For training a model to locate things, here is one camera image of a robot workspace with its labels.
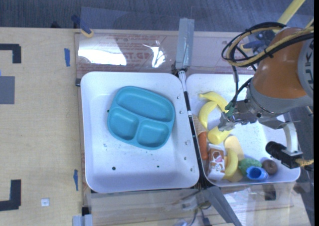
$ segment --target blue divided plate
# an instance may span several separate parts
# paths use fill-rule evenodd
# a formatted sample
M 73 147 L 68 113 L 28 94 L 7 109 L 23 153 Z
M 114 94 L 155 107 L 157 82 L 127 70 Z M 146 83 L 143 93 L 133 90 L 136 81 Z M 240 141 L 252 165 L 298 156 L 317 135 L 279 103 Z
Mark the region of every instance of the blue divided plate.
M 168 141 L 174 120 L 175 109 L 167 98 L 143 88 L 126 86 L 115 95 L 107 124 L 118 140 L 155 150 Z

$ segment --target wooden table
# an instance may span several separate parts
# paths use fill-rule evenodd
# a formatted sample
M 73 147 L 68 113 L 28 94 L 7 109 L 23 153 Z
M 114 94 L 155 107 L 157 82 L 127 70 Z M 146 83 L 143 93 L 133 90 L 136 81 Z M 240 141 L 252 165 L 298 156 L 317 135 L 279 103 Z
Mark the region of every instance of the wooden table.
M 0 225 L 72 225 L 72 217 L 81 214 L 76 33 L 75 29 L 0 28 L 0 43 L 21 46 L 21 63 L 12 63 L 12 51 L 0 50 L 1 76 L 15 77 L 14 104 L 0 104 L 0 201 L 9 200 L 10 181 L 21 180 L 21 205 L 0 211 Z M 70 51 L 70 66 L 65 49 Z M 293 205 L 274 209 L 263 201 L 258 210 L 236 211 L 234 203 L 234 210 L 247 225 L 310 225 L 301 196 L 292 189 L 287 193 L 285 203 Z M 49 199 L 49 205 L 42 206 L 42 199 Z M 114 208 L 120 209 L 122 204 L 114 202 Z M 207 215 L 214 225 L 230 225 L 214 209 Z

